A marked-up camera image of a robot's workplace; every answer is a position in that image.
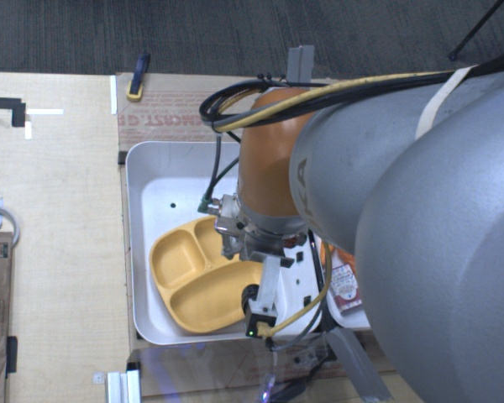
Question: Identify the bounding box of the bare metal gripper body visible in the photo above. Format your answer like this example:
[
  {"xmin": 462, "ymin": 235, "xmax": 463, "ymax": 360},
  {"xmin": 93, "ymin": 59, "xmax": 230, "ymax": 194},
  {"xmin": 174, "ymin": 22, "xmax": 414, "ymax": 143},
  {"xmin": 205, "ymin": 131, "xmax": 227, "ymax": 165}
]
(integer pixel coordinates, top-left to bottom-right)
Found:
[{"xmin": 213, "ymin": 193, "xmax": 297, "ymax": 269}]

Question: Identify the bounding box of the yellow divided plate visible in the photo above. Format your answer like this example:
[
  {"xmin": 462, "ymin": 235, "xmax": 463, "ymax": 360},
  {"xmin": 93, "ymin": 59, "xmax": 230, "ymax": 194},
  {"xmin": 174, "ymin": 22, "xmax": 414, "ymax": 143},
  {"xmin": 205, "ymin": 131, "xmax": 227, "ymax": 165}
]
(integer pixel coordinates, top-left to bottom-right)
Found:
[{"xmin": 149, "ymin": 215, "xmax": 265, "ymax": 336}]

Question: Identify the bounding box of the red and white carton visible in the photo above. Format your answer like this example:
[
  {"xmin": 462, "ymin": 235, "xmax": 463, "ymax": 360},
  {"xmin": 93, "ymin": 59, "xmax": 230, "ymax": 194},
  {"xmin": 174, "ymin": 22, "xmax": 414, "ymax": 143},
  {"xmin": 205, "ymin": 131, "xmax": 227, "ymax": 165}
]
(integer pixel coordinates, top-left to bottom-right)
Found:
[{"xmin": 328, "ymin": 263, "xmax": 363, "ymax": 313}]

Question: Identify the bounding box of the white plastic tray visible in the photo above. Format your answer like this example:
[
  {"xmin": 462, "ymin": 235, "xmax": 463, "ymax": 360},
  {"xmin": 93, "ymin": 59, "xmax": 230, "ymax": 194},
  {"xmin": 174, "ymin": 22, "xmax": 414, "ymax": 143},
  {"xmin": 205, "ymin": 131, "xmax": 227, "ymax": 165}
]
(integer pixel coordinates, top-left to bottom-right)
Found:
[
  {"xmin": 314, "ymin": 232, "xmax": 373, "ymax": 332},
  {"xmin": 124, "ymin": 140, "xmax": 325, "ymax": 347}
]

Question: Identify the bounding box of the brown cardboard board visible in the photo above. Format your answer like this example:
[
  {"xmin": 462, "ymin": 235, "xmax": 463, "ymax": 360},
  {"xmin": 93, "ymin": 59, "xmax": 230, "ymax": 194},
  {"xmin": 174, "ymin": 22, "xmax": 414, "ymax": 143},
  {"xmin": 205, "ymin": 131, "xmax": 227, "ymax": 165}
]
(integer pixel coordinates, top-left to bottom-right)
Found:
[{"xmin": 116, "ymin": 72, "xmax": 398, "ymax": 397}]

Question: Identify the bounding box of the black cylinder on white bracket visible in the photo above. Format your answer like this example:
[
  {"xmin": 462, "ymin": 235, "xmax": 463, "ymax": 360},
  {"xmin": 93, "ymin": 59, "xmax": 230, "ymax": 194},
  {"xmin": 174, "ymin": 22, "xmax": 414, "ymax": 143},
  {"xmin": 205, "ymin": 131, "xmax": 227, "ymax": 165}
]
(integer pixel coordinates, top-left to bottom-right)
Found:
[{"xmin": 240, "ymin": 257, "xmax": 281, "ymax": 338}]

